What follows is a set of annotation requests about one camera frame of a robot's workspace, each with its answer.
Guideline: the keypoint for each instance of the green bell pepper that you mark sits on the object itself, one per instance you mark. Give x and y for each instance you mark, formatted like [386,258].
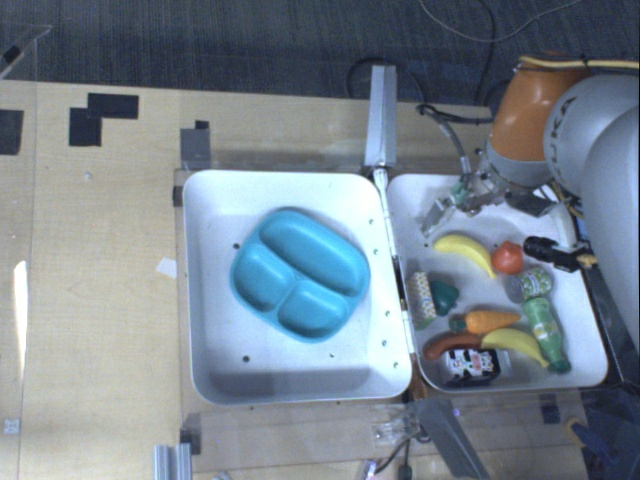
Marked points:
[444,298]

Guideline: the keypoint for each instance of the black cylinder on white bracket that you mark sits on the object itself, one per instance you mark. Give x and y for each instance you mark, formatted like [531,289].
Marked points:
[547,252]

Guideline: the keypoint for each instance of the orange carrot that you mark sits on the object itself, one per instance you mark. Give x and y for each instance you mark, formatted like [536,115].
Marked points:
[487,321]

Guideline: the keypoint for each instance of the green pea can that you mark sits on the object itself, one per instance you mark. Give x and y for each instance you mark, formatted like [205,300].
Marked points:
[532,284]

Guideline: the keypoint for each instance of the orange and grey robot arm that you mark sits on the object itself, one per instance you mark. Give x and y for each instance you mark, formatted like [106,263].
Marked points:
[595,133]

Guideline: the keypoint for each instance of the brown sausage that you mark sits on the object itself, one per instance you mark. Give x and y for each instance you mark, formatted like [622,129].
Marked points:
[447,345]

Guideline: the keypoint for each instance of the blue divided plate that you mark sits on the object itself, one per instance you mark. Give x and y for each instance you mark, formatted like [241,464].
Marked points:
[300,273]

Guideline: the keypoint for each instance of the yellow banana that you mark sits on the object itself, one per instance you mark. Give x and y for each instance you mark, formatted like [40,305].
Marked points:
[467,249]
[515,343]

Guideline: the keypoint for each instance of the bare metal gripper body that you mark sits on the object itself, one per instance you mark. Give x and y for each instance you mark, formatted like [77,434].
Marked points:
[484,193]

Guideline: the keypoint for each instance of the green plastic bottle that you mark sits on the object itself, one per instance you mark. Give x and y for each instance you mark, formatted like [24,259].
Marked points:
[544,328]

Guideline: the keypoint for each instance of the black and white carton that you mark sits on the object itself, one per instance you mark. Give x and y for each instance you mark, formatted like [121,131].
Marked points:
[471,367]

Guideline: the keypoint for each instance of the white plastic tray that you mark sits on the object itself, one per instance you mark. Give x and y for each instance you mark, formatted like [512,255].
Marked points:
[580,338]
[215,348]

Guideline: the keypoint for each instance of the red tomato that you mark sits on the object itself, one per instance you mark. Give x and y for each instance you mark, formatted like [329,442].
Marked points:
[507,259]

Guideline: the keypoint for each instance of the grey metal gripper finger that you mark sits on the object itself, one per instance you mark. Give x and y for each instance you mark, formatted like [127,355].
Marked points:
[431,214]
[444,221]

